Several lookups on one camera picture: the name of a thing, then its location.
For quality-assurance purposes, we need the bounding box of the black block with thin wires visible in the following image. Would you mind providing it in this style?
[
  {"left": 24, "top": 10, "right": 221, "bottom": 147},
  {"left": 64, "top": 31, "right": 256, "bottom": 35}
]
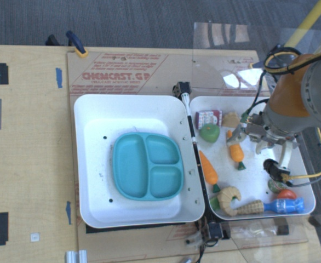
[
  {"left": 172, "top": 81, "right": 192, "bottom": 97},
  {"left": 205, "top": 221, "right": 225, "bottom": 241}
]

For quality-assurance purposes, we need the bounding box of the white plastic tray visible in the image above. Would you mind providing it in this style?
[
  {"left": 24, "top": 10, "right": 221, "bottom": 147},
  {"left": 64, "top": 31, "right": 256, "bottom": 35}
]
[
  {"left": 189, "top": 95, "right": 317, "bottom": 221},
  {"left": 73, "top": 93, "right": 206, "bottom": 229}
]

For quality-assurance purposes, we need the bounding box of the red and white carton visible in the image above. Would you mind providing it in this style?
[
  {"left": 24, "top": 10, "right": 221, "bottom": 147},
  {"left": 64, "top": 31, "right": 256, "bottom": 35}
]
[{"left": 194, "top": 110, "right": 223, "bottom": 130}]

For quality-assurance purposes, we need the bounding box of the beige toy croissant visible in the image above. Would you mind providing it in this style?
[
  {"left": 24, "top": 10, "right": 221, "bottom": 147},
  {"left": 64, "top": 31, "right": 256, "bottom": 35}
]
[{"left": 216, "top": 186, "right": 242, "bottom": 217}]

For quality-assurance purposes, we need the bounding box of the brown cardboard board red print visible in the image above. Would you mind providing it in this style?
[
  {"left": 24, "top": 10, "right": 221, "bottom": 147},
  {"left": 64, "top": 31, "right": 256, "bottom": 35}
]
[{"left": 67, "top": 46, "right": 309, "bottom": 260}]

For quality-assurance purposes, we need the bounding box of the green toy piece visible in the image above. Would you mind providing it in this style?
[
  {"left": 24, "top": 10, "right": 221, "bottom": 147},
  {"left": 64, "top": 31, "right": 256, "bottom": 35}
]
[{"left": 209, "top": 196, "right": 222, "bottom": 211}]

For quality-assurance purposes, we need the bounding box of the beige toy ice cream cone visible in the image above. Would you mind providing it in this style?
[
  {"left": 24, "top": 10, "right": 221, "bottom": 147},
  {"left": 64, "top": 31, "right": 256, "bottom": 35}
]
[{"left": 235, "top": 199, "right": 265, "bottom": 216}]

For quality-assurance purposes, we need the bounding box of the green round toy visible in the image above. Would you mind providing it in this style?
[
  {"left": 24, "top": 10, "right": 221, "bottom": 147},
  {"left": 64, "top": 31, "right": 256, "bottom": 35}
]
[{"left": 267, "top": 179, "right": 288, "bottom": 195}]

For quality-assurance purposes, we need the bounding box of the green toy apple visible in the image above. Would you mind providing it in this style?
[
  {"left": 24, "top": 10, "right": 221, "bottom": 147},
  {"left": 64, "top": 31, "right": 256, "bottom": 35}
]
[{"left": 198, "top": 123, "right": 221, "bottom": 144}]

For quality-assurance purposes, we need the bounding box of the beige toy biscuit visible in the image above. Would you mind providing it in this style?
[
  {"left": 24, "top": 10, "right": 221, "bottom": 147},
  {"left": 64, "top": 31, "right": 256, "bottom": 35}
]
[{"left": 221, "top": 111, "right": 242, "bottom": 129}]

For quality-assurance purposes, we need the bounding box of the blue divided plate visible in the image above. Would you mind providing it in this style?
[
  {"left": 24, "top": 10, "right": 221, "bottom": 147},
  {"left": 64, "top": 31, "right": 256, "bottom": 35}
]
[{"left": 112, "top": 131, "right": 185, "bottom": 202}]

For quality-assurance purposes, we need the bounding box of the black cylinder on white bracket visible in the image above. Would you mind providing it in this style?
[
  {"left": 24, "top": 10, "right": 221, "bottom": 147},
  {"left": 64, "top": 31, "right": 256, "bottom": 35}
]
[{"left": 262, "top": 140, "right": 294, "bottom": 184}]

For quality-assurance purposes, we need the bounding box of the long orange carrot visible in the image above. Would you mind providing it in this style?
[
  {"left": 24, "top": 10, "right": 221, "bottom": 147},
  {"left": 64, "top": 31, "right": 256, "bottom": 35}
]
[{"left": 198, "top": 150, "right": 221, "bottom": 194}]

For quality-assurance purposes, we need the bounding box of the red toy tomato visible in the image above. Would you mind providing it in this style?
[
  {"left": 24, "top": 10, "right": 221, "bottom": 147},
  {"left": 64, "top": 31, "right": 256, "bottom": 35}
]
[{"left": 276, "top": 188, "right": 297, "bottom": 201}]

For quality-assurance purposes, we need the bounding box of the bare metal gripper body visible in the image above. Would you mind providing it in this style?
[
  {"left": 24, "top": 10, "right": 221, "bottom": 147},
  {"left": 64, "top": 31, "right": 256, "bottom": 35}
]
[{"left": 242, "top": 113, "right": 300, "bottom": 149}]

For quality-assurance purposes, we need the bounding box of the short orange carrot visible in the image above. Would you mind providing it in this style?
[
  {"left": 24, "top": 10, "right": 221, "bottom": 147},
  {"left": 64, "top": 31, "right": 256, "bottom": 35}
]
[{"left": 226, "top": 130, "right": 247, "bottom": 171}]

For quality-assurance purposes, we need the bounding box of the blue plastic bottle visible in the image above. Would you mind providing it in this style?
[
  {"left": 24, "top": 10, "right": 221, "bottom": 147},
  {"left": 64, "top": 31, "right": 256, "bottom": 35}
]
[{"left": 262, "top": 197, "right": 305, "bottom": 215}]

